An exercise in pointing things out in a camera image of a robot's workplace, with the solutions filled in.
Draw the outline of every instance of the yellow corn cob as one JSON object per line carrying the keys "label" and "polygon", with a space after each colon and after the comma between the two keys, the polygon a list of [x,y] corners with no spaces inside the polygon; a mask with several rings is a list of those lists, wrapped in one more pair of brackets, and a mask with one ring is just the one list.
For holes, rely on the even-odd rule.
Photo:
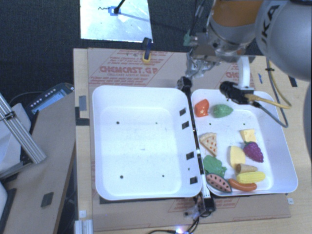
{"label": "yellow corn cob", "polygon": [[249,172],[237,175],[236,180],[242,184],[257,183],[265,179],[263,172]]}

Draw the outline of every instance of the green toy vegetable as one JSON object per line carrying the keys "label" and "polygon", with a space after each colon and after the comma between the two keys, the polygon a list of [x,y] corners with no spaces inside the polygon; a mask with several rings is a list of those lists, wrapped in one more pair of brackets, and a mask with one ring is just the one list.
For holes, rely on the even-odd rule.
{"label": "green toy vegetable", "polygon": [[212,157],[207,155],[203,159],[204,169],[206,173],[218,174],[221,177],[224,177],[224,173],[226,171],[226,167],[222,166],[222,162],[218,160],[216,157]]}
{"label": "green toy vegetable", "polygon": [[221,118],[221,117],[228,116],[231,112],[233,112],[233,108],[231,108],[227,105],[220,104],[220,105],[214,106],[214,117],[215,118]]}

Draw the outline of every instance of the purple grapes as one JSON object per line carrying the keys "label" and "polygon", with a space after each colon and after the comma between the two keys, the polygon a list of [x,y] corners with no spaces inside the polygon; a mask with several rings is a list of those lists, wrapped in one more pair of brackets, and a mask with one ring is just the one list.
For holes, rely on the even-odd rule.
{"label": "purple grapes", "polygon": [[244,147],[244,153],[247,157],[251,158],[257,162],[263,162],[263,154],[261,149],[258,147],[257,143],[255,142],[246,142]]}

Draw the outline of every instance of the white plastic tray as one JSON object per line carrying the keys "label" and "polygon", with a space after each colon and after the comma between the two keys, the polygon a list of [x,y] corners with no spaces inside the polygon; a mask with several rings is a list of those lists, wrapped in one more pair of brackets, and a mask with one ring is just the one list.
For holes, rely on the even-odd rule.
{"label": "white plastic tray", "polygon": [[101,197],[192,197],[200,192],[189,106],[180,90],[100,86],[93,92],[93,115]]}
{"label": "white plastic tray", "polygon": [[[256,95],[273,100],[267,93],[255,92]],[[234,145],[243,148],[243,139],[240,130],[255,129],[257,144],[264,156],[264,162],[259,163],[246,157],[246,164],[254,165],[259,171],[266,174],[265,180],[257,183],[257,189],[252,192],[242,192],[233,189],[232,193],[223,193],[207,185],[209,190],[218,196],[238,196],[254,194],[277,194],[291,193],[298,185],[298,179],[293,167],[293,162],[286,144],[282,127],[277,124],[261,109],[250,105],[238,105],[231,100],[227,101],[219,90],[196,90],[192,94],[192,104],[207,99],[210,107],[209,115],[206,117],[195,117],[195,124],[198,136],[207,132],[217,133],[217,147],[219,159],[223,166],[227,168],[225,179],[236,178],[234,169],[230,166],[229,147]],[[213,106],[226,104],[234,111],[222,118],[214,118],[212,114]],[[278,117],[275,106],[261,103],[273,115]],[[208,154],[200,145],[202,158]]]}

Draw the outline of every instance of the toy food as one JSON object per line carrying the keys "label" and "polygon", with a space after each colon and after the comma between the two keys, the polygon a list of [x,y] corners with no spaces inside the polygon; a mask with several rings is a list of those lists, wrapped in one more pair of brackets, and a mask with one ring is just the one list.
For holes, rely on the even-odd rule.
{"label": "toy food", "polygon": [[215,118],[221,118],[221,117],[228,116],[231,112],[233,112],[233,108],[231,108],[227,105],[220,104],[220,105],[214,106],[214,117]]}
{"label": "toy food", "polygon": [[216,146],[216,133],[206,133],[199,138],[199,142],[213,155],[216,156],[218,149]]}
{"label": "toy food", "polygon": [[206,173],[213,173],[224,177],[224,173],[226,171],[226,167],[222,166],[222,162],[218,160],[216,157],[212,157],[207,155],[203,159],[203,165]]}
{"label": "toy food", "polygon": [[218,174],[208,174],[206,175],[207,183],[210,184],[213,188],[216,188],[219,191],[224,193],[231,193],[232,188],[230,184]]}
{"label": "toy food", "polygon": [[232,178],[228,179],[228,182],[230,186],[232,186],[232,188],[235,188],[244,192],[250,192],[250,191],[254,191],[255,189],[257,189],[257,185],[255,183],[242,184]]}
{"label": "toy food", "polygon": [[256,172],[258,171],[258,168],[246,164],[237,164],[235,170],[237,173],[248,173],[248,172]]}
{"label": "toy food", "polygon": [[255,138],[254,135],[254,129],[246,129],[246,130],[241,130],[239,131],[240,135],[242,135],[242,138],[244,142],[257,142],[257,139]]}
{"label": "toy food", "polygon": [[237,175],[236,180],[242,184],[257,183],[265,179],[263,172],[249,172]]}
{"label": "toy food", "polygon": [[261,152],[261,149],[258,147],[257,143],[246,142],[246,145],[243,150],[247,157],[257,162],[261,163],[263,162],[263,154]]}
{"label": "toy food", "polygon": [[239,163],[245,164],[246,156],[244,151],[237,147],[231,146],[230,149],[230,164],[235,169],[236,165]]}
{"label": "toy food", "polygon": [[209,102],[204,99],[197,103],[194,107],[197,117],[203,117],[208,115]]}

